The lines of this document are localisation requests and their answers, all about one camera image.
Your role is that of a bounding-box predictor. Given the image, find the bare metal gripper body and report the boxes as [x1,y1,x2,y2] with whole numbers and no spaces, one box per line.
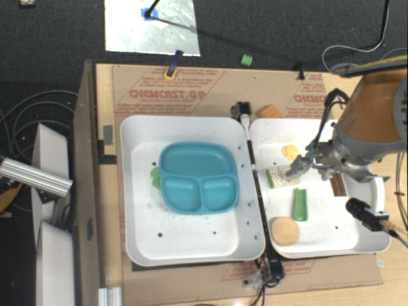
[313,141,391,184]

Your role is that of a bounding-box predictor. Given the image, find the yellow toy food piece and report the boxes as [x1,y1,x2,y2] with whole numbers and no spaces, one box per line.
[281,144,301,163]

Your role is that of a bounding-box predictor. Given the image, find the green and yellow patterned packet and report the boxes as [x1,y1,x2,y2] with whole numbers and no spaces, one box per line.
[265,164,301,189]

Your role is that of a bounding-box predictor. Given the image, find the brown rectangular biscuit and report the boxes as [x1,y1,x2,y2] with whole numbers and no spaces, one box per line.
[329,173,348,198]

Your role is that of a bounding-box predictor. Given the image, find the green toy pea pod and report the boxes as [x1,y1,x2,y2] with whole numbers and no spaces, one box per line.
[293,187,310,222]

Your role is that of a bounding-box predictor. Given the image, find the thin black and white rod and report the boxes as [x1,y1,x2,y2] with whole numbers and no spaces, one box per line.
[240,113,275,263]

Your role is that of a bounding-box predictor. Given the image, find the white plastic tray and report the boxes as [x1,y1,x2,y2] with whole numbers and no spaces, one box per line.
[119,114,266,266]
[249,117,392,259]

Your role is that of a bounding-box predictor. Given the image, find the orange square cracker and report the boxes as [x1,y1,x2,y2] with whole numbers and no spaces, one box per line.
[257,104,285,119]

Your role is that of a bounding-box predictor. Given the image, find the tan round biscuit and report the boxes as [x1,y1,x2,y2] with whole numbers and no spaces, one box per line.
[270,216,301,247]

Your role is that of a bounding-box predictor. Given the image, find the blue divided plate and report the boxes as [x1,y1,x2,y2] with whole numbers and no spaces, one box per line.
[158,142,238,215]

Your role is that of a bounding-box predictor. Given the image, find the brown cardboard board red print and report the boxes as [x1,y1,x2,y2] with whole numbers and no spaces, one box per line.
[111,64,384,292]

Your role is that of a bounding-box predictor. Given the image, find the green toy vegetable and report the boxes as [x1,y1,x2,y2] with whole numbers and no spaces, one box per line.
[149,166,162,191]

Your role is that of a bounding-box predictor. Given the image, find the black cylinder on white bracket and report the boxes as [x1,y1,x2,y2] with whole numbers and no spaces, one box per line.
[346,176,390,233]

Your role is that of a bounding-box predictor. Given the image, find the black block with thin wires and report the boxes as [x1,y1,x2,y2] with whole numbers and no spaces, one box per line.
[230,101,253,119]
[260,256,285,282]

